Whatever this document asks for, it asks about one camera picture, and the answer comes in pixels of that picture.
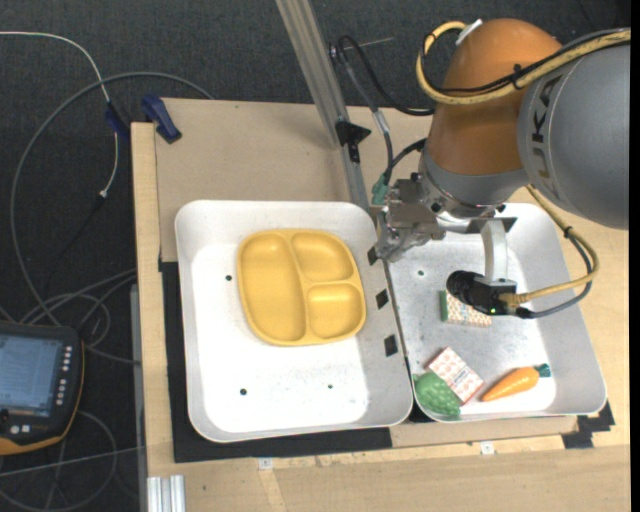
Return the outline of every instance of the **blue clamp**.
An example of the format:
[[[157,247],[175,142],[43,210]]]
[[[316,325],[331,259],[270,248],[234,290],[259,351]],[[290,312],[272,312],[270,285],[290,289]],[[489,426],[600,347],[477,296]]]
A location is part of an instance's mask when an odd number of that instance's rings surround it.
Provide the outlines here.
[[[173,124],[164,102],[158,96],[145,94],[142,98],[142,111],[149,119],[158,123],[156,131],[169,144],[173,144],[182,137],[180,130]]]

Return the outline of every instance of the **white tray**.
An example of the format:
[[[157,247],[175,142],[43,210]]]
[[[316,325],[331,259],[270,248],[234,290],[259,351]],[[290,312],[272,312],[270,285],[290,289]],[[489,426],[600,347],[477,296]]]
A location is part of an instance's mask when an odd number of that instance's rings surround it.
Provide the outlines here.
[[[569,280],[557,228],[543,210],[509,204],[502,215],[518,219],[507,234],[508,277],[518,283],[518,292]],[[484,274],[479,234],[449,232],[443,241],[413,248],[389,266],[411,372],[424,373],[425,364],[450,346],[485,381],[458,418],[423,409],[425,414],[438,421],[473,421],[582,415],[603,407],[605,383],[579,306],[535,320],[493,317],[489,328],[447,324],[440,319],[438,292],[455,270]],[[541,311],[574,295],[566,291],[524,306]],[[552,376],[534,389],[492,402],[478,400],[489,384],[510,370],[541,363],[550,365]]]
[[[353,337],[280,347],[258,339],[236,279],[240,242],[257,231],[322,229],[350,248],[362,279],[367,319]],[[369,263],[371,218],[336,202],[195,201],[175,220],[185,334],[187,401],[194,428],[232,442],[291,434],[391,426],[413,404],[384,266]],[[390,337],[397,341],[397,351]]]

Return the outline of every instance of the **green vegetable toy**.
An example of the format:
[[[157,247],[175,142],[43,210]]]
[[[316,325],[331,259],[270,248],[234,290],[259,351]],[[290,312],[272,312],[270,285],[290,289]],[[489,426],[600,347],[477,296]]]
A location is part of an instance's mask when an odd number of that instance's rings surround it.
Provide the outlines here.
[[[436,373],[427,372],[420,376],[414,375],[416,397],[420,405],[447,416],[460,414],[460,399]]]

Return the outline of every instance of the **toy carrot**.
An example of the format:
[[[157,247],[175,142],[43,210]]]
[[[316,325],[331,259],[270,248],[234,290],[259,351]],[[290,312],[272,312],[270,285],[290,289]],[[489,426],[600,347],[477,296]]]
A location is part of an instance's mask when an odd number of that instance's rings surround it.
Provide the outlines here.
[[[548,364],[517,368],[506,377],[503,377],[502,380],[498,381],[497,384],[484,394],[481,400],[483,402],[489,402],[490,400],[496,400],[497,398],[522,393],[523,391],[534,388],[540,380],[540,377],[550,376],[551,369]]]

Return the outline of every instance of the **white cable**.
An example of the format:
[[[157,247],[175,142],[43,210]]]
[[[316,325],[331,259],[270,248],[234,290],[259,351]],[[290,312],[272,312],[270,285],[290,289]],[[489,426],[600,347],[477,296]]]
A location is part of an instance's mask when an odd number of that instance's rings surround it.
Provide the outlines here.
[[[91,67],[93,67],[93,70],[96,72],[96,75],[98,76],[98,80],[102,80],[102,75],[100,74],[100,70],[98,69],[98,66],[96,66],[96,63],[91,57],[91,55],[89,55],[89,52],[85,50],[82,46],[80,46],[78,43],[76,43],[75,41],[72,41],[71,39],[67,39],[66,37],[58,36],[56,34],[47,34],[46,32],[13,32],[13,31],[4,32],[3,31],[3,32],[0,32],[0,36],[48,37],[50,39],[57,39],[58,41],[64,41],[65,43],[69,43],[71,46],[75,46],[78,50],[84,53],[84,56],[87,59],[89,59],[89,62],[91,63]],[[106,98],[107,101],[111,101],[111,98],[109,98],[109,93],[107,92],[107,89],[104,86],[104,84],[102,84],[102,93],[104,94],[104,97]]]
[[[82,46],[80,46],[75,41],[72,41],[71,39],[67,39],[66,37],[58,36],[56,34],[48,34],[46,32],[16,32],[16,31],[5,32],[5,31],[2,31],[2,32],[0,32],[0,36],[25,36],[25,37],[44,37],[44,38],[48,37],[50,39],[57,39],[58,41],[63,41],[65,43],[68,43],[71,46],[74,46],[75,48],[80,50],[84,54],[84,56],[91,63],[91,67],[96,72],[96,76],[98,77],[98,80],[102,81],[102,74],[100,73],[100,70],[98,69],[98,66],[96,65],[96,62],[93,60],[93,57],[91,57],[91,55],[89,55],[89,52],[87,50],[85,50]],[[102,93],[104,94],[104,97],[107,100],[107,103],[109,103],[111,101],[111,98],[109,97],[109,93],[107,92],[107,88],[105,87],[104,84],[101,84],[100,88],[102,89]],[[114,145],[115,145],[115,157],[114,157],[113,169],[111,171],[111,176],[109,177],[109,181],[107,182],[107,185],[99,192],[99,194],[104,199],[106,199],[107,196],[109,195],[109,189],[111,188],[113,180],[115,179],[116,173],[118,171],[118,160],[120,158],[120,144],[119,144],[119,141],[118,141],[117,132],[114,132],[113,137],[114,137]]]
[[[111,185],[113,184],[113,180],[116,177],[116,172],[118,171],[118,160],[120,159],[120,143],[119,143],[118,133],[117,132],[113,132],[113,142],[114,142],[114,145],[115,145],[115,157],[114,157],[114,162],[113,162],[113,170],[111,171],[111,177],[109,178],[109,182],[100,191],[100,195],[104,199],[106,199],[107,196],[109,195],[109,189],[111,188]]]

